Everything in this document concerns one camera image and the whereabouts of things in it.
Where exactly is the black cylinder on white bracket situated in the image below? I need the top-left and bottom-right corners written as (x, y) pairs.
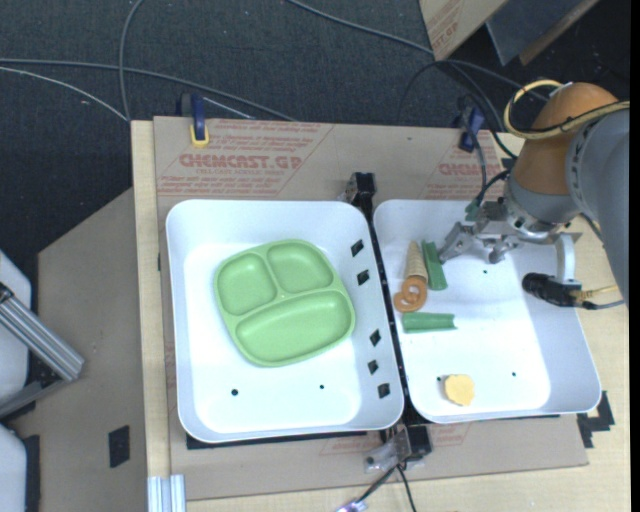
top-left (521, 233), bottom-right (584, 309)

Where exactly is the beige ice cream cone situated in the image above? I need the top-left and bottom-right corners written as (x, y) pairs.
top-left (402, 239), bottom-right (431, 292)

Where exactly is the green celery stick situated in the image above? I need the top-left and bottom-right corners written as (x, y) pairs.
top-left (420, 239), bottom-right (451, 292)
top-left (400, 311), bottom-right (459, 335)

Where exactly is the yellow biscuit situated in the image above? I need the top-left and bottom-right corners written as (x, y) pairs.
top-left (439, 372), bottom-right (477, 407)

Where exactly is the black block with thin wires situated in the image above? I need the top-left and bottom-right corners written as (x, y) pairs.
top-left (348, 171), bottom-right (377, 207)
top-left (403, 424), bottom-right (434, 459)

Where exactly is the brown cardboard board red print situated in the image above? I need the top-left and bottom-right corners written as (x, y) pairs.
top-left (152, 115), bottom-right (591, 502)

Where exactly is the orange pretzel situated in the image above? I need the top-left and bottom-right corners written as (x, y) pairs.
top-left (392, 276), bottom-right (429, 315)

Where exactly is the green divided plate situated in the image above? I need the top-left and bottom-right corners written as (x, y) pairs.
top-left (212, 238), bottom-right (358, 369)

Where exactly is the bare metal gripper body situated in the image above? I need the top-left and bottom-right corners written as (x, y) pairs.
top-left (464, 199), bottom-right (562, 247)

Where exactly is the thin black rod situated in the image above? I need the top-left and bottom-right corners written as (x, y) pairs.
top-left (363, 199), bottom-right (417, 432)

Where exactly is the white plastic tray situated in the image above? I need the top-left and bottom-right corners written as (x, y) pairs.
top-left (372, 198), bottom-right (603, 426)
top-left (164, 198), bottom-right (406, 444)

